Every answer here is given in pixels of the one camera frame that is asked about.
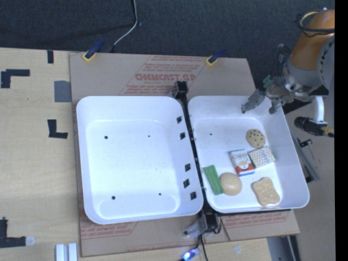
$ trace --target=round bread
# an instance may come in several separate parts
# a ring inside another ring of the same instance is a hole
[[[236,174],[225,172],[220,175],[220,182],[226,195],[237,195],[241,191],[241,180]]]
[[[261,148],[266,142],[265,136],[258,129],[249,129],[246,133],[246,140],[254,148]]]

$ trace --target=cardboard sheet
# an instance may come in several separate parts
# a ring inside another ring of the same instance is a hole
[[[195,245],[196,239],[182,237],[182,230],[196,221],[195,215],[113,225],[98,225],[88,219],[83,208],[76,105],[86,96],[167,95],[177,80],[188,82],[188,99],[198,95],[249,96],[254,83],[246,59],[219,58],[208,67],[204,57],[99,53],[87,63],[82,55],[70,54],[82,256]],[[221,232],[207,236],[205,242],[299,233],[292,210],[224,216],[222,223]]]

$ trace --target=light wood surface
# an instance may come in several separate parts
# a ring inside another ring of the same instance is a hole
[[[0,248],[0,260],[54,260],[56,244],[79,247],[72,106],[54,102],[54,82],[70,81],[69,53],[55,51],[54,64],[48,64],[46,51],[1,48],[0,70],[6,69],[30,69],[30,77],[12,77],[10,88],[0,89],[0,216],[9,220],[9,237],[34,237],[35,244]],[[67,139],[48,137],[48,119],[57,119],[57,132],[68,132]],[[179,260],[188,249],[79,259]],[[266,239],[210,244],[206,250],[210,261],[271,260]]]

